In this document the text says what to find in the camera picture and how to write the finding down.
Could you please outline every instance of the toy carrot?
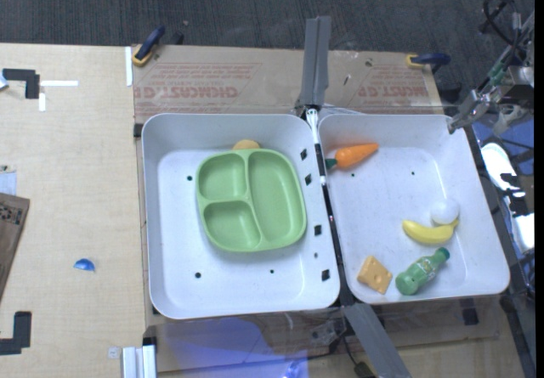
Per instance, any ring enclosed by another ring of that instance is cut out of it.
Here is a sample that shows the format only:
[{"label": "toy carrot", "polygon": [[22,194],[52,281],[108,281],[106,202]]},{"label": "toy carrot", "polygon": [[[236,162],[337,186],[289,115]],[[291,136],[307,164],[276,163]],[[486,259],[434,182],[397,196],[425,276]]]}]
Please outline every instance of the toy carrot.
[{"label": "toy carrot", "polygon": [[378,148],[378,144],[361,144],[351,147],[344,147],[336,152],[334,159],[326,159],[326,168],[332,168],[338,165],[340,168],[348,168],[357,162],[361,162],[367,156],[374,153]]}]

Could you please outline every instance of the white tray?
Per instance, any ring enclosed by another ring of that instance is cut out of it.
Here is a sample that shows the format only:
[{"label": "white tray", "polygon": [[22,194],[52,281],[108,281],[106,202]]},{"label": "white tray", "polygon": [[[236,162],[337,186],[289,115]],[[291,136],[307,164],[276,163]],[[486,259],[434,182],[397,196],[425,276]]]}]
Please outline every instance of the white tray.
[{"label": "white tray", "polygon": [[[197,167],[245,138],[280,151],[297,171],[307,228],[300,241],[286,248],[222,251],[201,225]],[[142,144],[150,296],[161,314],[192,319],[307,310],[336,300],[340,282],[331,230],[304,121],[289,115],[163,114],[146,122]],[[308,175],[312,181],[306,185]]]},{"label": "white tray", "polygon": [[[326,157],[343,146],[376,142],[378,151],[349,170],[327,175],[349,289],[363,302],[383,304],[504,291],[510,272],[463,130],[449,134],[445,116],[334,115],[320,123]],[[403,219],[431,225],[441,197],[461,206],[459,225],[441,245],[422,245],[403,231]],[[391,281],[385,295],[357,281],[366,257],[395,277],[440,246],[450,260],[414,296]]]}]

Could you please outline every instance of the banana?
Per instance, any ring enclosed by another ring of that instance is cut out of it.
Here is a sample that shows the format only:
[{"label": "banana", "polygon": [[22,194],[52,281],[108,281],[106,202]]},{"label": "banana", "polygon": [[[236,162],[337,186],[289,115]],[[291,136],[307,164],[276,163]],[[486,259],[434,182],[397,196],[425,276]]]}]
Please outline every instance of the banana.
[{"label": "banana", "polygon": [[440,244],[446,242],[452,235],[453,230],[459,220],[438,227],[425,227],[420,223],[405,220],[402,222],[402,228],[405,233],[412,239],[422,242],[423,244]]}]

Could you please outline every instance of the orange carrot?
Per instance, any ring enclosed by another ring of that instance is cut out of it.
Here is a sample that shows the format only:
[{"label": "orange carrot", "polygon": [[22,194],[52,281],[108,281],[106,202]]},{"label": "orange carrot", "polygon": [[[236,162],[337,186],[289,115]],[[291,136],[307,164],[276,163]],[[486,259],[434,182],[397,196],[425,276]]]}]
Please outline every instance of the orange carrot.
[{"label": "orange carrot", "polygon": [[344,147],[337,151],[334,158],[340,168],[348,168],[357,162],[361,162],[367,156],[374,153],[378,148],[378,144],[362,144]]}]

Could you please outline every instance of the green plate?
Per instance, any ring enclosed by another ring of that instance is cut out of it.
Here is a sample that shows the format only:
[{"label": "green plate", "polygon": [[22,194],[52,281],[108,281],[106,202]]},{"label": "green plate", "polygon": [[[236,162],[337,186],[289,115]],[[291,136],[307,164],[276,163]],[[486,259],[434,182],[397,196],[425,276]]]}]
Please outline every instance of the green plate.
[{"label": "green plate", "polygon": [[208,238],[227,251],[281,248],[306,230],[297,174],[278,151],[231,150],[206,158],[196,173],[196,198]]}]

